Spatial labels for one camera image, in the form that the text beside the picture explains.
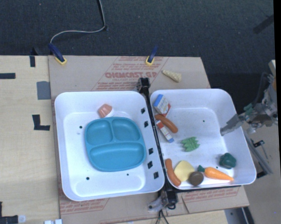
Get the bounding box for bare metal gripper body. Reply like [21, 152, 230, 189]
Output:
[240, 89, 279, 129]

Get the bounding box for white plastic tray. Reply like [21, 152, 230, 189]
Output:
[149, 85, 258, 192]
[53, 88, 166, 203]

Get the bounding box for green bell pepper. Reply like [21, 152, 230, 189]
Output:
[218, 152, 237, 170]

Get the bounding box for green pea pods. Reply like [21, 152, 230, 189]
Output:
[180, 136, 201, 153]

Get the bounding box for orange carrot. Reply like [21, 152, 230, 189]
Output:
[197, 163, 235, 183]

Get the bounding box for orange sausage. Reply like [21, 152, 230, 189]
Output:
[154, 113, 179, 135]
[164, 158, 182, 187]

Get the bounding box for brown round biscuit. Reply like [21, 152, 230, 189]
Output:
[188, 171, 205, 187]

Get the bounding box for pale yellow rounded shape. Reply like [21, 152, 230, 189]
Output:
[173, 159, 196, 183]

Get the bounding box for white red blue packet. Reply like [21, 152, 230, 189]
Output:
[155, 119, 175, 144]

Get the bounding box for blue orange white carton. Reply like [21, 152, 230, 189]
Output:
[152, 94, 172, 115]

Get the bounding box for thin black and white rod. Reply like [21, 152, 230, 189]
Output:
[143, 89, 169, 193]

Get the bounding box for pale yellow wedge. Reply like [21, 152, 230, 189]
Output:
[162, 69, 183, 83]

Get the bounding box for blue divided plate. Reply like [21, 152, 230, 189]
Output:
[83, 115, 148, 174]

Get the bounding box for orange and white cupcake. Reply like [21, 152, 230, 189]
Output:
[97, 103, 115, 119]

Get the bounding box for brown cardboard board red print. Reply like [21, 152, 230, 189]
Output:
[47, 46, 251, 224]

